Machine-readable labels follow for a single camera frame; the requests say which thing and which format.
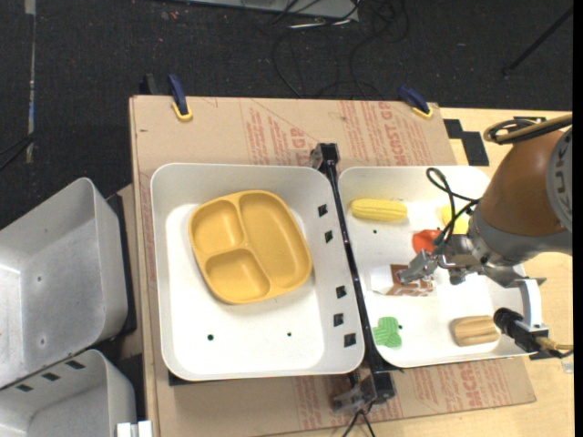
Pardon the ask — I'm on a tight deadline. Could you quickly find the white plastic tray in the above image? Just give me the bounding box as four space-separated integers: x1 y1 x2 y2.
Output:
0 348 138 437
149 162 366 382
337 165 544 370
0 177 129 389

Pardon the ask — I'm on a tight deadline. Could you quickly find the red toy food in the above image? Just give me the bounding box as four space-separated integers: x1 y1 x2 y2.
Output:
412 229 444 255

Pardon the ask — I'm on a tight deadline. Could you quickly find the black cylinder on white bracket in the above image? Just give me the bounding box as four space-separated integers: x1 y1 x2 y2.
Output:
493 278 552 354

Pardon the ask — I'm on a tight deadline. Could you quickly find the brown cardboard board, red print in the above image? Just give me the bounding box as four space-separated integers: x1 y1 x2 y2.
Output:
128 96 537 437

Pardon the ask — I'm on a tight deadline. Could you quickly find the thin black rod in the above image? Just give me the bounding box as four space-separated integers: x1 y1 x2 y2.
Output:
323 160 384 378

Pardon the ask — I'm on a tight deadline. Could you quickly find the black block with thin wires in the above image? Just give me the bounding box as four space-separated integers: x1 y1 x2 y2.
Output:
309 142 342 172
331 370 396 414

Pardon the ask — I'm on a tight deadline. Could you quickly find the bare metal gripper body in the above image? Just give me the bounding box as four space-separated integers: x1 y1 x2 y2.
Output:
431 233 498 287

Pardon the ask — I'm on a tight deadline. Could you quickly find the tan toy bread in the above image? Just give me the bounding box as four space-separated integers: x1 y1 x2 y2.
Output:
449 314 501 348

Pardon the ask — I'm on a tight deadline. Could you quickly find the green toy food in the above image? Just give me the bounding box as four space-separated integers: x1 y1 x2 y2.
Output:
371 316 404 350

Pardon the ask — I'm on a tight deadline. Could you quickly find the yellow toy food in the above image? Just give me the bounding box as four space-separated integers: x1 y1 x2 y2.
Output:
439 204 471 236

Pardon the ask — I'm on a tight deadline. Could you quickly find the yellow corn cob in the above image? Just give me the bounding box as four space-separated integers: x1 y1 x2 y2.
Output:
350 198 409 223

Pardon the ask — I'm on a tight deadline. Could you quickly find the yellow divided plate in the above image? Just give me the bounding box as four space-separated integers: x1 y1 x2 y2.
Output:
187 189 314 306

